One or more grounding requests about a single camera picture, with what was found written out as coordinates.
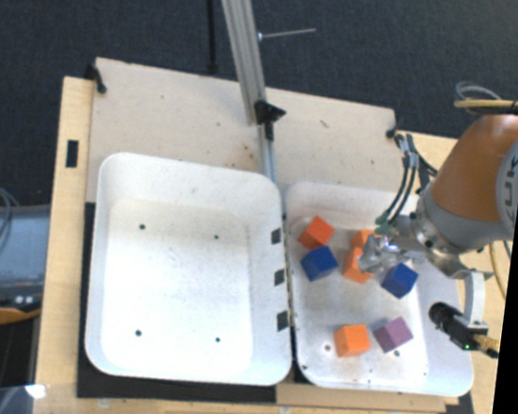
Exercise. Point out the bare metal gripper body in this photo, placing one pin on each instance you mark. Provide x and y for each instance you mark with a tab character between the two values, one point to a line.
428	252

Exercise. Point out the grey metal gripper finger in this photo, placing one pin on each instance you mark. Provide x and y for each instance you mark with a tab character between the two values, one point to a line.
367	258
387	258

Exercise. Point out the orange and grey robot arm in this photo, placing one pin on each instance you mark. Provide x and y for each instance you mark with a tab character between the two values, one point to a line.
471	177

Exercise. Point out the orange cube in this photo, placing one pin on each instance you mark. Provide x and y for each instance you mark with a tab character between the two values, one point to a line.
316	232
351	340
351	264
360	238

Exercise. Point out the blue cube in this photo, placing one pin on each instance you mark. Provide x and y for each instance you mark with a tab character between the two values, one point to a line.
399	280
319	263

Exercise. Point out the purple cube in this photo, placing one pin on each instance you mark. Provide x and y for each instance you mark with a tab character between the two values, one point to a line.
393	335

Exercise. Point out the thin black and white rod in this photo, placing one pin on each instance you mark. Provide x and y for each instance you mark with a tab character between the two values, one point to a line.
288	276

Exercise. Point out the white plastic tray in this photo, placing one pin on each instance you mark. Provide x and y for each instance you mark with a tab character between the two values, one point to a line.
361	366
183	276

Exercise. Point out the pale wood board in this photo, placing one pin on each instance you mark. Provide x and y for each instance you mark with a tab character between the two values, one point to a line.
181	115

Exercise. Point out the black cylinder on white bracket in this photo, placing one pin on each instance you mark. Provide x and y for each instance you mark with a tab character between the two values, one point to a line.
454	324

